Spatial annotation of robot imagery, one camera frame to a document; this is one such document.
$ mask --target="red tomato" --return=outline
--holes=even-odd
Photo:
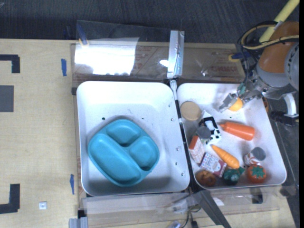
[[[261,165],[251,165],[247,169],[247,177],[253,183],[262,183],[266,178],[266,171]]]

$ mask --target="blue tape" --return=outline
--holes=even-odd
[[[251,57],[250,53],[247,52],[247,51],[244,51],[244,56],[246,58]],[[231,58],[232,59],[240,59],[240,58],[243,58],[243,54],[239,52],[239,53],[234,54]]]
[[[62,75],[67,76],[67,61],[65,59],[61,59],[61,70],[62,70]]]
[[[74,175],[71,174],[71,177],[70,177],[70,184],[71,184],[71,188],[72,188],[72,194],[74,195]]]
[[[84,46],[86,46],[88,44],[88,42],[86,40],[86,34],[85,34],[84,30],[82,29],[82,27],[79,24],[76,24],[76,28],[77,28],[77,31],[78,31],[82,44]]]

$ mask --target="carrot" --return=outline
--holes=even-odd
[[[218,156],[223,160],[223,162],[227,164],[228,167],[231,167],[233,169],[239,168],[239,161],[236,157],[215,145],[212,145],[211,147],[215,153],[218,154]]]

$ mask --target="yellow handle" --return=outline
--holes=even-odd
[[[292,13],[292,11],[296,8],[296,6],[298,6],[298,4],[300,3],[300,0],[289,0],[286,5],[283,7],[283,9],[281,10],[281,12],[276,16],[276,18],[274,19],[274,21],[279,22],[282,21],[284,22],[288,16]],[[271,37],[271,35],[274,32],[274,27],[269,27],[264,34],[261,36],[260,38],[260,42],[263,41],[268,41],[269,38]]]

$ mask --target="wooden table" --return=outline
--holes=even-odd
[[[20,184],[18,212],[0,214],[0,227],[68,227],[79,207],[71,45],[67,40],[0,39],[0,54],[17,54],[20,73],[0,61],[0,85],[14,86],[13,112],[0,112],[0,204]],[[66,60],[66,76],[61,59]],[[74,176],[75,193],[70,185]],[[39,209],[40,202],[47,209]],[[295,227],[286,198],[279,209],[226,215],[232,227]],[[200,227],[210,218],[197,219]],[[166,227],[170,222],[123,227]]]

